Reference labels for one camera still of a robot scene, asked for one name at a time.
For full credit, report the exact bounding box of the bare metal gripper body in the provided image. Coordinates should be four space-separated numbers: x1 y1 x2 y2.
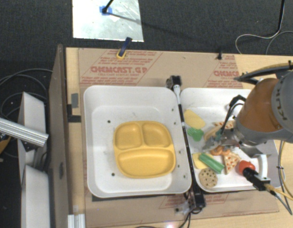
216 129 242 150

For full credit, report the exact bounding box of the orange pretzel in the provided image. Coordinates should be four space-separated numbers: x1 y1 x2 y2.
210 145 231 157

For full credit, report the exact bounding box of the tan bread bun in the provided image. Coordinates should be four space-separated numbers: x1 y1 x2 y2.
203 125 224 141

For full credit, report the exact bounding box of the pizza slice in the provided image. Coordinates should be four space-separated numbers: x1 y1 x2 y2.
213 120 235 130
222 152 242 175

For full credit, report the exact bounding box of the green celery stick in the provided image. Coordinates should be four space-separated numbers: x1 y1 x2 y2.
199 152 225 174

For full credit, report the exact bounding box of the yellow cheese wedge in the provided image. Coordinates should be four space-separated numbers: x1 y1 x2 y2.
183 109 206 129
192 152 209 170

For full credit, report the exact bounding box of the red tomato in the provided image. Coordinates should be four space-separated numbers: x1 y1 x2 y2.
236 160 256 176

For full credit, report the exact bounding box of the thin black and white rod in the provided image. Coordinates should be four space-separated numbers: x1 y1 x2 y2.
173 84 198 195

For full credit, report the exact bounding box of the brown chocolate chip biscuit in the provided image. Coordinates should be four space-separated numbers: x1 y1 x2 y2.
198 168 218 189

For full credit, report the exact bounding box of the white plastic tray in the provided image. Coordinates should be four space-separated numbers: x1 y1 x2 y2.
179 87 284 193
83 85 193 199

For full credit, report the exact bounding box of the yellow divided plate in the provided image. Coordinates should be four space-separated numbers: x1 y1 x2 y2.
113 121 177 179

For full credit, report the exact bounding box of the brown cardboard board red print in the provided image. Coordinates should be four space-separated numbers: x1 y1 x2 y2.
78 47 280 221

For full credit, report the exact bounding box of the black cylinder on white bracket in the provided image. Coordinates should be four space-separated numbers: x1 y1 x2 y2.
242 153 271 191

